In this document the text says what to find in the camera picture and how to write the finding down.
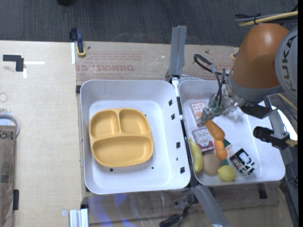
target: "white ring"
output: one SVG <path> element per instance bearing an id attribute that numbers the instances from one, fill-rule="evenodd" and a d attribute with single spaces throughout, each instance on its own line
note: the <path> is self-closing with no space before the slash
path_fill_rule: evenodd
<path id="1" fill-rule="evenodd" d="M 2 94 L 5 95 L 6 98 L 5 98 L 4 100 L 1 100 L 1 99 L 0 99 L 0 102 L 4 103 L 4 102 L 6 102 L 6 100 L 8 99 L 8 96 L 7 96 L 6 93 L 0 93 L 0 96 L 1 96 Z"/>
<path id="2" fill-rule="evenodd" d="M 13 123 L 15 124 L 16 126 L 16 137 L 18 136 L 19 134 L 19 124 L 17 122 L 17 120 L 15 119 L 15 117 L 11 116 L 11 115 L 8 115 L 8 114 L 4 114 L 4 113 L 0 113 L 0 118 L 2 119 L 9 119 L 11 121 L 13 121 Z"/>

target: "clamp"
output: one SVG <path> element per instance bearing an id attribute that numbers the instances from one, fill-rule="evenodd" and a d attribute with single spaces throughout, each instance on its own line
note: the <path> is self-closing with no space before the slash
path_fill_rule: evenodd
<path id="1" fill-rule="evenodd" d="M 77 41 L 76 52 L 77 55 L 83 57 L 86 55 L 85 48 L 82 42 L 82 34 L 81 31 L 77 28 L 72 28 L 70 31 L 70 40 Z"/>

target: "banana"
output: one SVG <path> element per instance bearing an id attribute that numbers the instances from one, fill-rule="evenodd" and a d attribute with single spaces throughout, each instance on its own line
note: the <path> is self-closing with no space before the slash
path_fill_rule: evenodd
<path id="1" fill-rule="evenodd" d="M 203 155 L 198 145 L 196 145 L 191 138 L 188 138 L 190 151 L 193 157 L 194 170 L 200 172 L 203 168 Z"/>

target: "yellow plate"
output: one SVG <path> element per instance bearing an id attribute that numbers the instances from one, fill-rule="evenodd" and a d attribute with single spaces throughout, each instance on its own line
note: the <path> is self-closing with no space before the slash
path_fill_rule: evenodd
<path id="1" fill-rule="evenodd" d="M 89 122 L 89 140 L 95 160 L 103 166 L 141 164 L 153 153 L 150 125 L 136 109 L 115 108 L 95 113 Z"/>

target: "brown paper bag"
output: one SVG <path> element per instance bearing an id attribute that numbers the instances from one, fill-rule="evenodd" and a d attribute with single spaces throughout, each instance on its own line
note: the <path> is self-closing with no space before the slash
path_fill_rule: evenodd
<path id="1" fill-rule="evenodd" d="M 13 226 L 16 127 L 0 125 L 0 227 Z"/>

